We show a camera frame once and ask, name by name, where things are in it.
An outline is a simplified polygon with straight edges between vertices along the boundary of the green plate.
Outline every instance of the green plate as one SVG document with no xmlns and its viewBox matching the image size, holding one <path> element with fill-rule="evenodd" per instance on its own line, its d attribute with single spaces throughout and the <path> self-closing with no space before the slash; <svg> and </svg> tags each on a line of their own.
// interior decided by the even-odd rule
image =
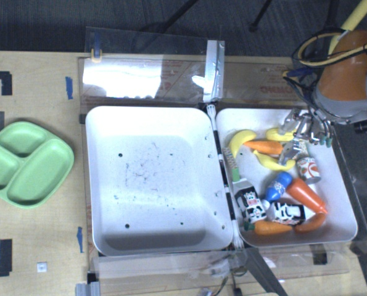
<svg viewBox="0 0 367 296">
<path fill-rule="evenodd" d="M 22 208 L 45 203 L 73 166 L 73 151 L 61 138 L 26 121 L 0 132 L 0 198 Z"/>
</svg>

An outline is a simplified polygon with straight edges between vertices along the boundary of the yellow tube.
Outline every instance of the yellow tube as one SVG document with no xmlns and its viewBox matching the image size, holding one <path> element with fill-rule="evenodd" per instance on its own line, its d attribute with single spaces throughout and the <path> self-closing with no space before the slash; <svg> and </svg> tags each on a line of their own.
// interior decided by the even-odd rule
<svg viewBox="0 0 367 296">
<path fill-rule="evenodd" d="M 355 10 L 349 15 L 344 24 L 342 24 L 341 28 L 343 30 L 353 31 L 357 25 L 363 20 L 365 15 L 367 14 L 367 0 L 361 0 L 360 3 L 356 6 Z M 332 54 L 335 46 L 338 43 L 338 37 L 335 36 L 332 38 L 330 42 L 329 55 Z"/>
</svg>

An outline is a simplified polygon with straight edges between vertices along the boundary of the yellow banana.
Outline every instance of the yellow banana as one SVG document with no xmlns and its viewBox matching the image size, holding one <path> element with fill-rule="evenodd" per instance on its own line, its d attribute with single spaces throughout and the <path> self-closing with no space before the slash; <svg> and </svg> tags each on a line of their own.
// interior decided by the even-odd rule
<svg viewBox="0 0 367 296">
<path fill-rule="evenodd" d="M 271 128 L 266 133 L 265 136 L 269 141 L 291 141 L 294 138 L 294 131 L 288 131 L 285 135 L 278 134 L 277 128 Z"/>
<path fill-rule="evenodd" d="M 277 159 L 270 157 L 269 155 L 263 155 L 257 150 L 253 151 L 253 153 L 256 155 L 258 161 L 260 161 L 263 167 L 266 167 L 267 169 L 274 171 L 288 171 L 295 165 L 295 160 L 293 159 L 289 159 L 286 162 L 286 165 L 280 165 Z"/>
<path fill-rule="evenodd" d="M 236 133 L 230 140 L 230 143 L 228 145 L 234 158 L 237 157 L 237 153 L 241 145 L 246 141 L 251 141 L 255 139 L 256 136 L 257 134 L 249 129 L 244 129 L 243 131 L 239 131 L 238 133 Z"/>
</svg>

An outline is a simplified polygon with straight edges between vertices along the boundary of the carrot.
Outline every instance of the carrot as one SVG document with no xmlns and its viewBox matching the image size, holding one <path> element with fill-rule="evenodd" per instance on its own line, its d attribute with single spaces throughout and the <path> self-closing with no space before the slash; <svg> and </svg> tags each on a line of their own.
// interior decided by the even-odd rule
<svg viewBox="0 0 367 296">
<path fill-rule="evenodd" d="M 326 214 L 317 213 L 314 217 L 310 218 L 306 222 L 294 226 L 294 231 L 300 234 L 314 231 L 320 228 L 320 226 L 324 223 L 325 220 L 326 220 Z"/>
<path fill-rule="evenodd" d="M 244 145 L 263 154 L 280 155 L 283 150 L 279 141 L 246 141 Z"/>
<path fill-rule="evenodd" d="M 259 220 L 254 224 L 249 224 L 248 230 L 254 230 L 259 236 L 270 236 L 273 234 L 282 234 L 292 230 L 293 227 L 287 224 L 279 224 L 274 221 Z"/>
</svg>

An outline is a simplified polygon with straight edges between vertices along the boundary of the wooden table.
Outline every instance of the wooden table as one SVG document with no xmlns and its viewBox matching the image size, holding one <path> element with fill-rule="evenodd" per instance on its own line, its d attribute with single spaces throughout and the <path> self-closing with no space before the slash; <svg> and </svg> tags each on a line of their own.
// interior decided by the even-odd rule
<svg viewBox="0 0 367 296">
<path fill-rule="evenodd" d="M 9 71 L 13 76 L 11 96 L 1 95 L 0 82 L 0 111 L 5 113 L 5 126 L 18 120 L 33 121 L 62 138 L 75 154 L 67 179 L 42 206 L 21 209 L 0 199 L 0 239 L 12 239 L 13 244 L 12 271 L 9 276 L 0 277 L 1 296 L 74 295 L 76 284 L 86 282 L 89 254 L 82 125 L 78 118 L 78 59 L 87 56 L 0 52 L 0 71 Z M 72 99 L 67 96 L 65 77 L 73 80 Z M 78 227 L 84 229 L 84 253 L 80 252 L 76 238 Z M 357 257 L 349 249 L 345 252 L 350 269 L 347 273 L 286 279 L 282 286 L 289 295 L 367 295 Z M 47 262 L 46 272 L 37 272 L 39 262 Z M 256 282 L 240 286 L 244 295 L 264 293 Z M 151 295 L 198 292 L 199 289 L 192 289 Z M 108 288 L 103 290 L 103 295 L 113 294 Z M 220 295 L 232 295 L 231 288 L 224 288 Z"/>
</svg>

